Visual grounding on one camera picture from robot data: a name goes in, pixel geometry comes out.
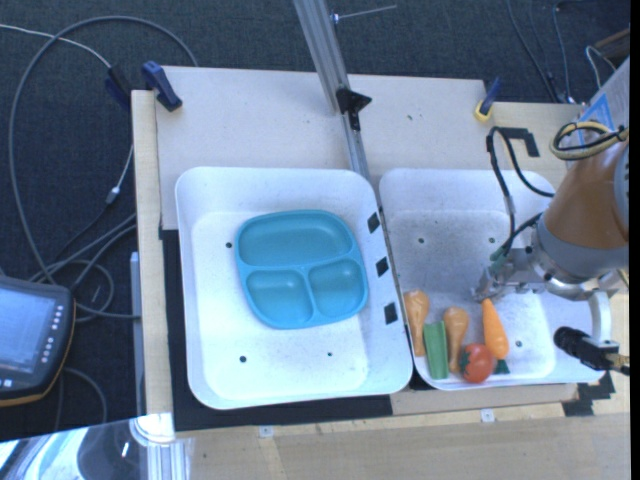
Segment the white tray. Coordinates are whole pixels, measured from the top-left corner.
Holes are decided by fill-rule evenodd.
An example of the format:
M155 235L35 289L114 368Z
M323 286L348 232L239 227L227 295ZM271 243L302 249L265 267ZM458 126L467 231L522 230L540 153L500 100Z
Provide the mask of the white tray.
M539 175L527 172L535 186L553 191ZM516 205L518 223L543 211L549 199L529 191L512 171L504 173ZM480 305L472 297L489 256L508 236L509 218L492 171L395 169L380 182L380 197L400 290L421 289L431 299L427 323L442 319L452 305L465 308L470 324L464 343L484 342ZM523 246L522 236L514 243ZM513 294L496 303L510 342L510 374L492 375L482 384L459 374L432 379L427 359L416 357L420 376L444 390L517 384L590 382L602 376L555 347L552 335L562 326L591 332L586 302L555 295Z
M187 345L193 394L215 409L389 394L412 371L402 309L373 189L345 170L196 167L176 184ZM353 231L367 270L369 299L341 322L307 329L268 327L249 308L237 272L234 237L266 213L319 209ZM397 319L389 318L394 305Z

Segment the wooden table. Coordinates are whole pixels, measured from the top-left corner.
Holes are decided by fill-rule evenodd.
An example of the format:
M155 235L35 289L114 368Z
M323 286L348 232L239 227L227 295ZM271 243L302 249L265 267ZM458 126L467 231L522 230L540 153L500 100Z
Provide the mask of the wooden table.
M355 90L359 82L367 86L366 77L355 77ZM482 90L481 85L474 85L472 97L474 91L482 94ZM134 91L132 108L146 407L148 413L170 413L173 404L159 239L162 180L153 93ZM371 123L366 112L361 116L365 147L367 140L376 140L367 135L367 129L374 128L367 128ZM414 119L424 118L424 113L416 103L402 117L411 126ZM524 127L536 137L550 137L576 113L572 105L501 103L494 105L493 124ZM396 143L399 148L409 146ZM539 172L557 186L564 167L546 147L540 149L540 159L523 155L521 166ZM432 156L437 163L438 154ZM379 176L387 168L385 156L373 154L369 158L372 177ZM486 153L469 165L479 162L488 163ZM628 295L618 295L612 302L613 338L622 344L621 352L628 353ZM611 400L594 402L594 411L599 414L595 418L564 416L562 402L578 396L575 384L457 392L405 389L391 395L394 416L389 418L201 431L192 434L197 436L192 455L194 474L195 478L200 478L199 474L207 478L206 472L215 470L221 478L388 478L395 471L393 476L398 478L447 472L457 472L454 477L459 478L469 471L467 467L473 467L467 477L496 478L510 476L512 468L518 467L521 477L540 478L538 468L543 467L546 478L614 478L607 475L630 467L630 385L628 378L613 375L617 394ZM463 457L469 454L475 465L465 465Z

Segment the blue divided plate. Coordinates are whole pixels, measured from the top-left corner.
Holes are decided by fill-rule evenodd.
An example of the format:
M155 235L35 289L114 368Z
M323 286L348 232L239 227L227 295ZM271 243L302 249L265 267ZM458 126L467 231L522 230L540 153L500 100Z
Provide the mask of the blue divided plate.
M249 306L278 329L349 318L369 288L353 233L337 215L297 210L246 221L236 235L236 264Z

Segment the toy tomato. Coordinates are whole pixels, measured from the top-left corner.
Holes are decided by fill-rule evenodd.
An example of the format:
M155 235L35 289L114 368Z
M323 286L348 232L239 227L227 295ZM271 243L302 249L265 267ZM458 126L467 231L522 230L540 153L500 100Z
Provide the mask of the toy tomato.
M460 355L460 372L467 382L484 382L493 373L496 359L482 343L465 345Z

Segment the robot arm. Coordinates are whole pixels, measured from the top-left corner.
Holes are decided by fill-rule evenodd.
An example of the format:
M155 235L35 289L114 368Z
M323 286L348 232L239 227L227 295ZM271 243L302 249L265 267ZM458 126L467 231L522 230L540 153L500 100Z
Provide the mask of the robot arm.
M561 148L562 138L580 125L596 128L600 137L586 146ZM597 324L594 336L561 328L556 345L594 369L628 374L629 358L619 356L618 344L609 340L608 297L618 291L619 276L629 267L629 130L605 130L597 123L578 123L558 132L551 149L574 164L549 207L514 230L494 253L474 296L482 300L546 290L588 300ZM513 248L515 236L529 227L528 244Z

